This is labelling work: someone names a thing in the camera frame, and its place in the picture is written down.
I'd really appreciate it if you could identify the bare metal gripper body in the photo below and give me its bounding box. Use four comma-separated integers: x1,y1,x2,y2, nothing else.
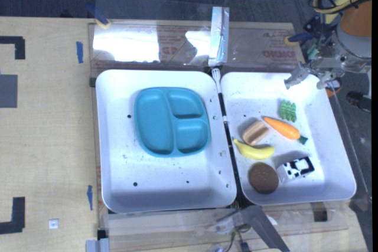
307,45,372,75

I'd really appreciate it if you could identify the white plastic tray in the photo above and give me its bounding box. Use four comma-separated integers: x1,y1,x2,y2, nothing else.
94,68,238,214
220,71,357,206

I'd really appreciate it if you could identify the orange carrot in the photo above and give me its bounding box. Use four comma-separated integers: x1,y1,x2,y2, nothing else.
262,116,309,145

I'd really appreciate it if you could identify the blue divided plate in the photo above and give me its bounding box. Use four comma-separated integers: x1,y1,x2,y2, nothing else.
133,87,211,158

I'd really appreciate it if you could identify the black and white carton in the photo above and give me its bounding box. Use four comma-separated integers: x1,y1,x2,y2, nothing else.
276,156,315,184

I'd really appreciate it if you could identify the brown cardboard board red print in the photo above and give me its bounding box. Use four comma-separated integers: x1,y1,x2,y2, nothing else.
88,19,350,243

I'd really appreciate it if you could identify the brown round biscuit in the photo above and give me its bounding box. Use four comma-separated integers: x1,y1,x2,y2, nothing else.
247,162,280,195

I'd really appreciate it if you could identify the black cylinder on white bracket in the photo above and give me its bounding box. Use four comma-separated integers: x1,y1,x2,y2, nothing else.
346,67,372,113

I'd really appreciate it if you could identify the green ridged toy vegetable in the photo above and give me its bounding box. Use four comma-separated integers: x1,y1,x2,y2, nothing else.
278,100,298,123

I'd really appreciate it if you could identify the tan toy bread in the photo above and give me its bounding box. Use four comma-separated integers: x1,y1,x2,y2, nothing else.
241,119,270,147

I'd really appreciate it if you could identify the yellow banana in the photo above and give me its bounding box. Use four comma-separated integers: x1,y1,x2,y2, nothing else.
232,138,276,161

